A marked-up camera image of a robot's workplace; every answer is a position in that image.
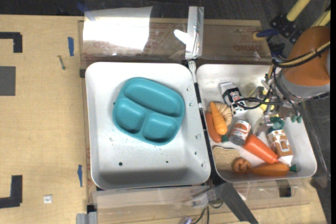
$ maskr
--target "orange cup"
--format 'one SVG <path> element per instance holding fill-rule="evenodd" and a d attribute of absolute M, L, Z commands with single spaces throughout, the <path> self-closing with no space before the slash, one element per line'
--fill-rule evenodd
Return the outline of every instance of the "orange cup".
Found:
<path fill-rule="evenodd" d="M 255 135 L 249 135 L 246 138 L 243 148 L 266 163 L 273 164 L 278 162 L 278 155 Z"/>

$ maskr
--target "light wood surface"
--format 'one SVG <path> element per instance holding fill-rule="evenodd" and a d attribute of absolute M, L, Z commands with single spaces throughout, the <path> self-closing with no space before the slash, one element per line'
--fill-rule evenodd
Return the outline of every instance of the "light wood surface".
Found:
<path fill-rule="evenodd" d="M 76 223 L 86 211 L 88 185 L 78 21 L 82 17 L 0 15 L 0 31 L 21 32 L 23 53 L 0 39 L 0 66 L 16 66 L 16 96 L 0 97 L 0 197 L 12 175 L 23 176 L 20 207 L 0 209 L 0 223 Z M 75 55 L 68 51 L 68 37 Z M 57 56 L 61 55 L 66 70 Z M 77 175 L 82 165 L 83 187 Z M 252 210 L 260 223 L 326 223 L 316 190 L 306 182 L 305 205 Z M 43 196 L 52 194 L 51 204 Z M 178 219 L 138 222 L 179 223 Z M 211 214 L 210 223 L 238 221 Z"/>

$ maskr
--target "wooden tabletop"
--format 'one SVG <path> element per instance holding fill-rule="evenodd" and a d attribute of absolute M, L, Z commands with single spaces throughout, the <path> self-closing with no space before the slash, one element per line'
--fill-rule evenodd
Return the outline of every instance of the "wooden tabletop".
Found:
<path fill-rule="evenodd" d="M 0 223 L 76 223 L 76 214 L 86 212 L 81 20 L 83 17 L 0 15 L 0 31 L 23 36 L 23 53 L 13 53 L 13 40 L 0 39 L 0 66 L 16 67 L 15 96 L 0 96 L 0 197 L 10 196 L 12 175 L 23 177 L 23 202 L 19 207 L 1 208 Z M 69 53 L 68 37 L 74 40 L 74 56 Z M 303 199 L 308 203 L 252 213 L 260 223 L 269 223 L 270 218 L 272 223 L 326 223 L 316 190 L 308 182 L 304 186 L 307 197 Z M 45 195 L 52 195 L 51 203 L 44 203 Z M 210 223 L 238 221 L 231 212 L 215 213 L 211 213 Z"/>

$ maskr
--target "toy carrot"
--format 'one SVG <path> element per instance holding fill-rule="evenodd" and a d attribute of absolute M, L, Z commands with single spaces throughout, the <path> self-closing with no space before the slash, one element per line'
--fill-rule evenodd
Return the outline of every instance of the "toy carrot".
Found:
<path fill-rule="evenodd" d="M 208 127 L 208 134 L 211 139 L 216 143 L 220 143 L 222 141 L 222 138 L 215 130 L 212 114 L 210 112 L 205 112 L 205 121 L 206 126 Z"/>
<path fill-rule="evenodd" d="M 285 176 L 289 171 L 296 172 L 296 165 L 288 167 L 283 163 L 274 163 L 252 168 L 252 173 L 261 176 Z"/>
<path fill-rule="evenodd" d="M 268 164 L 277 163 L 278 155 L 255 135 L 246 138 L 244 149 L 261 158 Z"/>
<path fill-rule="evenodd" d="M 210 102 L 212 118 L 214 121 L 214 126 L 218 134 L 224 135 L 227 132 L 227 125 L 223 116 L 218 111 L 214 102 Z"/>

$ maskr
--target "brown round toy food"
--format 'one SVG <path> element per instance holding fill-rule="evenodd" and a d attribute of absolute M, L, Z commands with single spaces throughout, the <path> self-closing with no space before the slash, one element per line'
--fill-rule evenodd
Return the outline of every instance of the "brown round toy food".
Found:
<path fill-rule="evenodd" d="M 232 169 L 238 174 L 248 174 L 252 170 L 252 165 L 248 160 L 240 157 L 235 159 Z"/>

